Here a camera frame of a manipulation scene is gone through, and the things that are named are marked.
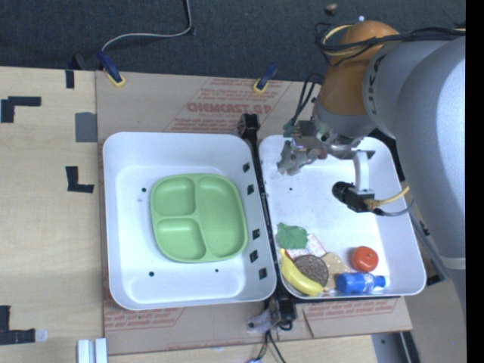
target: white bracket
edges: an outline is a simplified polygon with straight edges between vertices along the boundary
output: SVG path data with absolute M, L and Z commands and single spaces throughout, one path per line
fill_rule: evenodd
M 77 363 L 107 363 L 107 343 L 105 338 L 77 340 Z
M 366 193 L 370 190 L 370 167 L 368 165 L 368 152 L 358 150 L 353 156 L 355 164 L 356 193 Z

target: cardboard box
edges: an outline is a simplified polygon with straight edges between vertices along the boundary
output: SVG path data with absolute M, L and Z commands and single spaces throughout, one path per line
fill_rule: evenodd
M 260 343 L 262 335 L 250 333 L 247 321 L 263 311 L 263 302 L 133 312 L 113 301 L 108 287 L 102 146 L 116 132 L 236 134 L 243 113 L 259 114 L 260 139 L 278 135 L 294 115 L 303 83 L 271 81 L 263 95 L 255 95 L 251 79 L 123 75 L 126 84 L 116 88 L 103 72 L 96 72 L 104 336 L 110 355 Z M 311 110 L 310 104 L 299 118 L 308 119 Z M 296 308 L 293 329 L 278 331 L 278 340 L 411 329 L 402 297 L 303 303 Z

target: black cable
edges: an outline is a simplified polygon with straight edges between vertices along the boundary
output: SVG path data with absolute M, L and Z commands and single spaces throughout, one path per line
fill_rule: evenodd
M 289 324 L 279 324 L 279 328 L 285 331 L 289 331 L 293 329 L 293 322 L 290 322 Z
M 296 112 L 295 112 L 293 118 L 290 119 L 290 125 L 291 126 L 294 126 L 296 124 L 297 117 L 299 117 L 299 115 L 301 114 L 301 112 L 304 110 L 307 103 L 311 99 L 311 95 L 312 95 L 312 92 L 314 91 L 315 86 L 317 84 L 320 85 L 322 83 L 322 82 L 312 82 L 311 87 L 309 88 L 309 92 L 306 95 L 306 98 L 304 98 L 304 95 L 306 93 L 306 89 L 307 89 L 307 86 L 309 84 L 309 81 L 313 76 L 321 78 L 321 81 L 324 79 L 324 77 L 321 74 L 318 74 L 318 73 L 311 73 L 306 77 L 306 79 L 304 81 L 304 85 L 302 85 L 301 95 L 299 96 L 299 103 L 297 104 Z
M 410 204 L 408 205 L 408 207 L 406 209 L 403 209 L 402 211 L 398 211 L 397 213 L 387 213 L 380 208 L 374 209 L 372 211 L 372 213 L 379 215 L 379 216 L 401 216 L 401 215 L 408 213 L 412 209 L 412 207 L 414 206 L 414 203 L 415 203 L 415 199 L 412 199 L 412 201 L 410 202 Z
M 347 26 L 352 26 L 353 24 L 343 24 L 338 26 L 331 26 L 328 23 L 317 23 L 315 25 L 315 43 L 318 46 L 321 53 L 324 55 L 326 61 L 333 67 L 341 64 L 343 61 L 348 59 L 354 58 L 366 52 L 369 48 L 374 47 L 375 45 L 379 45 L 382 43 L 387 42 L 416 42 L 416 41 L 428 41 L 428 40 L 452 40 L 456 36 L 465 36 L 465 29 L 449 29 L 449 28 L 442 28 L 442 27 L 426 27 L 421 29 L 416 29 L 410 31 L 409 33 L 403 34 L 395 34 L 395 35 L 388 35 L 382 36 L 380 38 L 373 37 L 369 38 L 360 42 L 353 42 L 353 43 L 346 43 L 342 45 L 328 45 L 323 43 L 323 40 L 326 36 L 334 29 L 338 27 L 342 27 L 342 29 L 346 28 Z M 319 29 L 320 26 L 327 27 L 326 29 Z M 354 54 L 349 56 L 343 57 L 339 60 L 336 64 L 331 64 L 329 61 L 328 54 L 330 55 L 331 52 L 341 52 L 341 51 L 348 51 L 351 48 L 363 48 L 357 51 Z
M 262 347 L 259 351 L 259 353 L 257 354 L 257 357 L 255 359 L 253 359 L 252 361 L 259 361 L 260 359 L 262 359 L 265 354 L 267 353 L 267 345 L 268 345 L 268 334 L 267 332 L 265 333 L 265 337 L 264 337 L 264 343 L 262 344 Z
M 278 347 L 275 345 L 275 341 L 274 341 L 274 339 L 272 339 L 271 330 L 268 330 L 268 331 L 267 331 L 267 334 L 269 335 L 269 339 L 271 340 L 271 343 L 272 343 L 272 345 L 274 346 L 274 349 L 275 349 L 276 353 L 278 354 L 279 359 L 282 361 L 282 363 L 286 363 L 286 361 L 285 361 L 285 360 L 284 360 L 284 358 L 282 357 L 281 351 L 279 351 L 279 348 L 278 348 Z

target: wooden table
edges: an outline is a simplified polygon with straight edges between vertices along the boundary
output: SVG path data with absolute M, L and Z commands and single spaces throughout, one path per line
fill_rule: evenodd
M 46 329 L 45 342 L 0 346 L 2 362 L 75 361 L 76 341 L 103 337 L 98 145 L 76 142 L 75 115 L 96 112 L 95 73 L 0 68 L 0 98 L 33 96 L 0 123 L 0 305 L 10 329 Z M 66 166 L 94 192 L 67 191 Z M 371 336 L 278 344 L 288 362 L 376 362 Z M 246 362 L 260 345 L 111 356 L 110 362 Z M 270 348 L 264 362 L 278 361 Z

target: toy banana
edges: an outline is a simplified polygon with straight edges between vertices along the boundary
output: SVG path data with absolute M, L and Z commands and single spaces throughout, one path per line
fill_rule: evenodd
M 315 296 L 323 291 L 323 286 L 316 281 L 307 278 L 294 265 L 291 259 L 286 256 L 285 249 L 279 249 L 281 254 L 281 273 L 282 276 L 295 287 L 299 292 L 307 294 L 308 296 Z

